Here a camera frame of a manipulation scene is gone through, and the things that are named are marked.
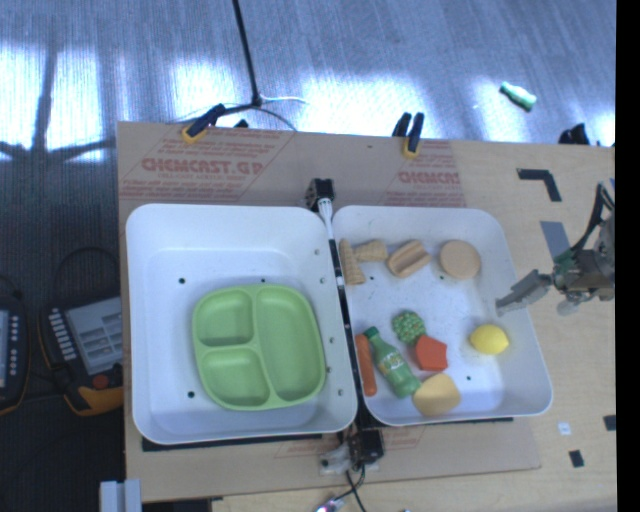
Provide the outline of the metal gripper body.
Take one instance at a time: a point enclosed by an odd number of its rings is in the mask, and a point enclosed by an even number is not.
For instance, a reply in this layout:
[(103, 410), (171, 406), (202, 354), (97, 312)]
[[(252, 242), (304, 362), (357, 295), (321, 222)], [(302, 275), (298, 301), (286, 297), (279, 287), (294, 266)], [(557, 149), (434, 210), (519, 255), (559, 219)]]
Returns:
[(568, 249), (553, 260), (553, 282), (568, 302), (615, 297), (615, 251)]

